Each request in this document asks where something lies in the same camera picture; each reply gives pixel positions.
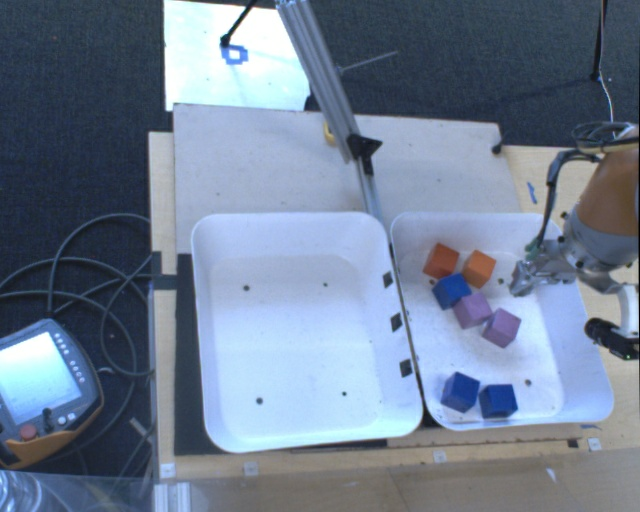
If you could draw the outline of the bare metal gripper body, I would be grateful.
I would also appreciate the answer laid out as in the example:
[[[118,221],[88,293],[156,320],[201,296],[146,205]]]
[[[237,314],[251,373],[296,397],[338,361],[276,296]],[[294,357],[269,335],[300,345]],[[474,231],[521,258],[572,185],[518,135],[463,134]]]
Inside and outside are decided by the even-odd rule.
[[[537,264],[536,287],[571,284],[576,280],[596,291],[619,291],[625,286],[624,282],[616,281],[611,275],[618,266],[590,254],[573,239],[545,239],[542,242],[534,239],[526,246],[525,252],[525,261]]]

